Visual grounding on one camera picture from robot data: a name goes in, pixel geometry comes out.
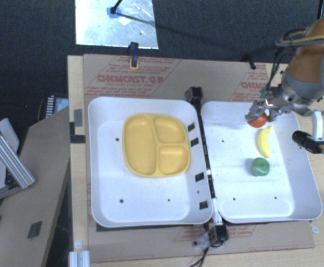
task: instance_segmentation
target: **metal plate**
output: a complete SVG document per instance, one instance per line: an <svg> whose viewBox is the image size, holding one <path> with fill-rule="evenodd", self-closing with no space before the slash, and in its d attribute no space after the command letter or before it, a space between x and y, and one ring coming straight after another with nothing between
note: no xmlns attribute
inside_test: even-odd
<svg viewBox="0 0 324 267"><path fill-rule="evenodd" d="M152 0L123 0L116 15L109 9L118 0L75 0L78 45L158 49Z"/></svg>

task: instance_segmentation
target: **wooden table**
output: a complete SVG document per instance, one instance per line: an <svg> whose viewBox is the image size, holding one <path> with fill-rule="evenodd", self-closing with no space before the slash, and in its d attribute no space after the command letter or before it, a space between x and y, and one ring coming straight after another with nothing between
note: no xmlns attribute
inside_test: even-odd
<svg viewBox="0 0 324 267"><path fill-rule="evenodd" d="M271 65L266 65L268 72ZM84 108L84 83L83 83L83 57L69 56L68 58L68 83L69 83L69 110L70 122L74 122L74 111ZM324 99L312 106L318 110L324 110ZM298 117L302 130L311 132L312 123L309 118ZM85 135L85 123L75 127L76 135ZM79 239L75 242L75 251L88 250L87 230L87 197L86 197L86 158L85 144L71 144L71 169L72 169L72 205L73 205L73 238ZM261 253L223 254L207 256L204 262L207 266L324 266L324 156L308 154L313 173L323 203L321 217L311 223L318 228L318 233L313 235L315 248L286 251L268 251ZM133 260L111 263L95 263L92 267L105 266L189 266L197 258L179 257L152 260Z"/></svg>

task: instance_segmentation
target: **green object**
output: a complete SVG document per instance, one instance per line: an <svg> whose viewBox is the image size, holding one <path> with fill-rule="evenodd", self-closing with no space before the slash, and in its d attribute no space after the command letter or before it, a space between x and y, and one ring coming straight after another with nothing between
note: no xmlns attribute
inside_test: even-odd
<svg viewBox="0 0 324 267"><path fill-rule="evenodd" d="M258 157L252 162L252 173L256 176L266 176L269 173L270 165L269 162L262 158Z"/></svg>

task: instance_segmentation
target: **cardboard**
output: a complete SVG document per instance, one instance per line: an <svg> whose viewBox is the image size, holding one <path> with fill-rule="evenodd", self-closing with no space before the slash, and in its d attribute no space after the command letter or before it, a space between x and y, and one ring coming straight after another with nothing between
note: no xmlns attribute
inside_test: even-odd
<svg viewBox="0 0 324 267"><path fill-rule="evenodd" d="M201 86L207 101L252 102L267 83L266 65L141 57L138 71L130 71L128 57L85 55L83 91L87 106L98 96L183 99L191 86ZM193 240L204 233L200 225L145 229L99 228L91 215L89 140L86 137L88 250L92 263L200 255ZM314 247L308 222L232 225L230 239L210 254Z"/></svg>

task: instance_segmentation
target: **table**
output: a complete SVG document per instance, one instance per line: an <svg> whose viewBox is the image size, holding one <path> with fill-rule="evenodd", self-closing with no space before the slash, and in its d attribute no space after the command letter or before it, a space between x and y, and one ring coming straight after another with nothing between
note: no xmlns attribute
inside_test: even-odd
<svg viewBox="0 0 324 267"><path fill-rule="evenodd" d="M211 63L207 61L190 62L188 66L182 69L179 67L177 72L180 74L180 81L175 86L171 86L169 82L163 84L164 87L169 86L170 96L175 95L177 90L185 91L182 82L183 78L195 74L194 71L212 70L211 67L221 65L222 62ZM69 121L74 123L77 114L82 113L84 116L84 57L69 56L68 57L68 85L69 85ZM232 68L235 70L240 66L240 63L228 63L228 71L220 72L220 75L228 75L227 81L232 79ZM271 65L266 65L267 72L270 72ZM227 91L227 88L220 88L222 91ZM324 99L312 108L318 110L324 109ZM300 128L304 131L312 131L312 123L310 119L298 118ZM76 137L83 137L85 135L85 122L81 122L78 126L75 125L74 135ZM88 219L87 219L87 170L86 170L86 148L84 143L75 142L71 144L71 179L72 179L72 206L73 206L73 239L74 250L82 251L88 250ZM317 186L320 191L323 202L323 213L321 217L312 222L313 230L318 233L313 235L315 241L315 248L300 249L300 250L285 250L285 251L268 251L263 253L243 253L243 254L222 254L207 256L203 266L324 266L324 156L309 154L310 163L313 169ZM179 258L165 258L152 260L131 260L124 262L109 262L109 263L93 263L92 267L104 266L188 266L195 262L197 258L179 257Z"/></svg>

